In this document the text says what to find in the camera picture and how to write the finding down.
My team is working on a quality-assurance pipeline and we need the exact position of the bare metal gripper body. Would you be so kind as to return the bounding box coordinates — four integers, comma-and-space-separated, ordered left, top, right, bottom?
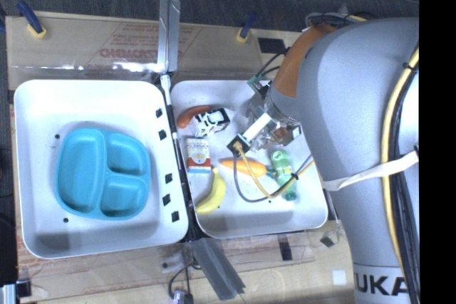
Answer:
245, 95, 304, 154

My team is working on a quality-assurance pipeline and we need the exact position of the green plastic bottle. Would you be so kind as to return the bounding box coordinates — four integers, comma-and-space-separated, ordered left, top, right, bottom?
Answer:
269, 149, 299, 202

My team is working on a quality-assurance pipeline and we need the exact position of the orange carrot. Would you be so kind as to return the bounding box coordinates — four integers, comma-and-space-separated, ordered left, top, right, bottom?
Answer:
218, 157, 277, 179

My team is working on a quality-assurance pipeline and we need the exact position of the black and white carton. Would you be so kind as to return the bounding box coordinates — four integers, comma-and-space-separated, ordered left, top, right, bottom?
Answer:
192, 107, 237, 138

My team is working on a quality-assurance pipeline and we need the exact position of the red and white packet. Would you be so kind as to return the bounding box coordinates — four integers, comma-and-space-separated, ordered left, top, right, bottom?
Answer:
185, 137, 212, 174

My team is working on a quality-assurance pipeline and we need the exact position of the yellow banana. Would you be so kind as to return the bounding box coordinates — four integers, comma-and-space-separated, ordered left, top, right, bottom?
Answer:
195, 167, 228, 215

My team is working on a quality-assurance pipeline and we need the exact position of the white plastic tray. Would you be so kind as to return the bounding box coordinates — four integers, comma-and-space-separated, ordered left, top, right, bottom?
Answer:
13, 78, 190, 260
170, 79, 329, 240

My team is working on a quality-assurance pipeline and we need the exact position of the orange sausage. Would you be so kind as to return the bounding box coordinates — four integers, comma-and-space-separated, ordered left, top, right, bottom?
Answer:
176, 105, 212, 130

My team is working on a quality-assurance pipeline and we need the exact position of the brown cardboard board red print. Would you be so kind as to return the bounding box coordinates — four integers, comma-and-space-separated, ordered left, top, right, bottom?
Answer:
5, 10, 354, 304

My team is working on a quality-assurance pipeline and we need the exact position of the blue divided plate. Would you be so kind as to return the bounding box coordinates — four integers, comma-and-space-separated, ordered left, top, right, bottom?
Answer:
54, 127, 152, 221

